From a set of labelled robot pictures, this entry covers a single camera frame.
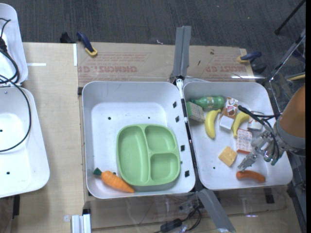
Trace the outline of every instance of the wooden table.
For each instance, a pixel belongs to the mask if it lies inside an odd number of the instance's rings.
[[[84,206],[83,159],[78,72],[73,44],[23,43],[28,80],[23,87],[34,96],[51,176],[41,189],[20,195],[19,216],[12,221],[12,233],[69,233],[70,216],[81,215]],[[233,215],[230,220],[239,233],[300,232],[292,200],[282,194],[282,210],[251,215]],[[209,217],[197,230],[218,232]],[[159,224],[98,229],[94,232],[155,232]]]

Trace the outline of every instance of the cheese cube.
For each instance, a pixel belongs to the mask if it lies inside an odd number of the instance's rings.
[[[227,166],[231,166],[235,159],[237,158],[237,153],[230,148],[229,146],[225,147],[225,149],[218,156],[220,160],[222,160]]]

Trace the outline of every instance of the orange carrot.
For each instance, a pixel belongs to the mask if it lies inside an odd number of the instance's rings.
[[[266,177],[264,177],[261,173],[257,173],[257,172],[250,171],[250,170],[238,171],[236,176],[238,180],[254,179],[254,180],[257,180],[258,182],[266,181]]]
[[[100,175],[102,181],[113,188],[124,192],[134,192],[133,188],[130,187],[128,183],[110,171],[101,172],[98,168],[96,168],[93,173],[95,175]]]

